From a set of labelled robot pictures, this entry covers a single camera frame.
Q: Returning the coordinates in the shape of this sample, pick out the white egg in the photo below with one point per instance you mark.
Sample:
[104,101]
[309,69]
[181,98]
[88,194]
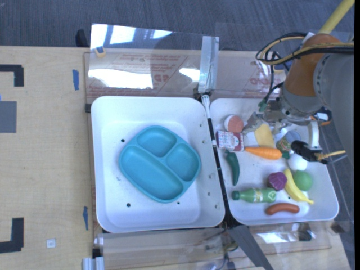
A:
[297,162]

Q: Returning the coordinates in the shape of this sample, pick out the brown sausage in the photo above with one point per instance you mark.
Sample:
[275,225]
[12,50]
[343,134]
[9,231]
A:
[282,208]

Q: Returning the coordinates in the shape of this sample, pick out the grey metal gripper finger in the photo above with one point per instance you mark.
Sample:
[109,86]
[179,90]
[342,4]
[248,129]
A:
[255,120]
[279,127]

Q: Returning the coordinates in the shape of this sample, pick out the pink and white carton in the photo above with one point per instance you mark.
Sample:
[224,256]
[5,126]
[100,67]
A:
[229,141]

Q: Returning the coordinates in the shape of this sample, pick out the brown cardboard board red print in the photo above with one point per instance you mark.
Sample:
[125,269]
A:
[168,63]

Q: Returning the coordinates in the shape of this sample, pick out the orange carrot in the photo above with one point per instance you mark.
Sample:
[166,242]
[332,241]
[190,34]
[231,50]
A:
[264,152]

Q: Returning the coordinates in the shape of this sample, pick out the orange and white round toy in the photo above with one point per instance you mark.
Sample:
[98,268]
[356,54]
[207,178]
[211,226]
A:
[234,123]

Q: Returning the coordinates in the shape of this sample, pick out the blue divided plate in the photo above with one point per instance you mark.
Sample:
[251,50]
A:
[152,164]

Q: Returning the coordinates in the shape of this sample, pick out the green bottle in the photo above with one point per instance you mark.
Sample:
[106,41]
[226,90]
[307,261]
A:
[257,195]

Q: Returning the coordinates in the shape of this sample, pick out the yellow banana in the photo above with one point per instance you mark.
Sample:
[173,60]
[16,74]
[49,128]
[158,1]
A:
[294,191]

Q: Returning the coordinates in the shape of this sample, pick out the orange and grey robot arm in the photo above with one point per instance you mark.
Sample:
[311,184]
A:
[332,77]

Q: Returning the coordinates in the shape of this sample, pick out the yellow wedge toy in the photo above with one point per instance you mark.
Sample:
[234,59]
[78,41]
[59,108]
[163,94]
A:
[264,136]

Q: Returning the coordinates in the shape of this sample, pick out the green ball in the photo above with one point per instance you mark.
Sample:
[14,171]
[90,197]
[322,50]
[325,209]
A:
[303,180]

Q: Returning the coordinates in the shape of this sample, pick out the white plastic tray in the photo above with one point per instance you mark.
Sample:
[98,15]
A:
[256,176]
[112,179]

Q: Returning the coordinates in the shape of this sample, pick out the green can with grey lid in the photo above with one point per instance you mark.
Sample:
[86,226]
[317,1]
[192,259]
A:
[284,143]

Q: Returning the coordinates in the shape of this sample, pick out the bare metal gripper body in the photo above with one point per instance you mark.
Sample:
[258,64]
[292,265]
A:
[275,112]

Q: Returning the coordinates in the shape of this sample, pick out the purple shell toy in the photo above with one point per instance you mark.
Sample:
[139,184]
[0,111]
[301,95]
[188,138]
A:
[277,181]

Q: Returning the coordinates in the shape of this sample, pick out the green chili pepper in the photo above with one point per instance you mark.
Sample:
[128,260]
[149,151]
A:
[234,167]

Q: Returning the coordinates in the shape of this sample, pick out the black cylinder on white bracket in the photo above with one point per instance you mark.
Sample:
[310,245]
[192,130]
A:
[305,150]

